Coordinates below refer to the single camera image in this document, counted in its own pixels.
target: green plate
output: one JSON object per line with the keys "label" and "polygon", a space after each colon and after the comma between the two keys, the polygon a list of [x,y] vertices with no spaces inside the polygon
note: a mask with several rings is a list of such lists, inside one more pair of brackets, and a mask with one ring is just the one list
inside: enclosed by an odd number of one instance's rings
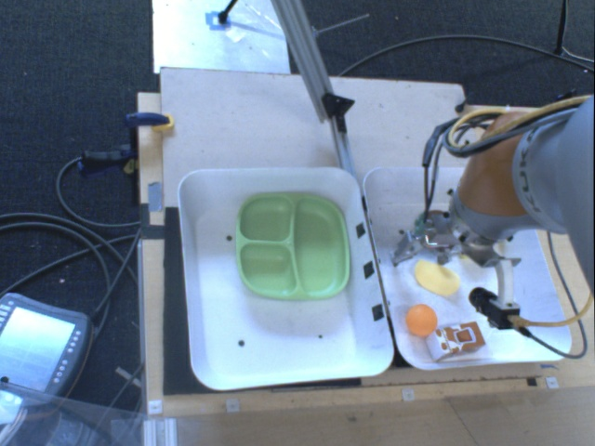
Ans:
{"label": "green plate", "polygon": [[236,258],[244,284],[275,299],[325,299],[350,277],[345,218],[308,193],[261,193],[240,209]]}

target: orange fruit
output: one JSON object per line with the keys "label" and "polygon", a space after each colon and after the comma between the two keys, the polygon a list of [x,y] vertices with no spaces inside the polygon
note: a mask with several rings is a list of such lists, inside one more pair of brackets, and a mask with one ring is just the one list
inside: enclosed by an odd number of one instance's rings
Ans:
{"label": "orange fruit", "polygon": [[430,306],[416,304],[407,311],[405,323],[411,334],[427,337],[438,326],[438,316]]}

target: screen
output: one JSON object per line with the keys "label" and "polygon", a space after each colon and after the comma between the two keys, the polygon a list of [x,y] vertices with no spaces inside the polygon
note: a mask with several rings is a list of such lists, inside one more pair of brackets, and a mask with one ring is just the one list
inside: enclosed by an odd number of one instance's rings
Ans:
{"label": "screen", "polygon": [[73,330],[73,323],[15,308],[0,334],[0,377],[45,391]]}

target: dark floor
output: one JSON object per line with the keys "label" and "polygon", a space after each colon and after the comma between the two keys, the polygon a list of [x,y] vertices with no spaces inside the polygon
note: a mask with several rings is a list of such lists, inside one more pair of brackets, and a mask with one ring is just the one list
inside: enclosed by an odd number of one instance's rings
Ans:
{"label": "dark floor", "polygon": [[[304,3],[316,28],[371,15],[321,35],[319,46],[331,74],[384,46],[434,35],[494,36],[551,51],[562,7],[562,0]],[[593,58],[594,26],[595,0],[570,0],[565,46]],[[471,103],[543,105],[571,90],[593,92],[592,72],[568,60],[503,43],[444,39],[397,49],[352,74],[460,83]],[[0,0],[0,74],[0,215],[65,216],[54,191],[60,168],[84,150],[127,143],[123,118],[136,109],[137,93],[159,89],[152,73],[152,0]],[[139,217],[133,179],[120,172],[93,180],[69,173],[64,194],[76,212],[92,219],[121,223]],[[10,223],[1,221],[4,227]],[[106,238],[134,233],[98,231]],[[0,234],[1,290],[80,247],[45,229],[4,229]],[[128,249],[127,244],[120,248],[123,253]],[[116,263],[110,261],[109,268],[114,276]],[[27,283],[20,292],[91,312],[105,292],[105,281],[96,261],[87,257]],[[73,398],[112,401],[124,384],[115,368],[132,372],[139,366],[138,321],[137,288],[125,277]],[[117,406],[137,404],[138,391],[128,390]]]}

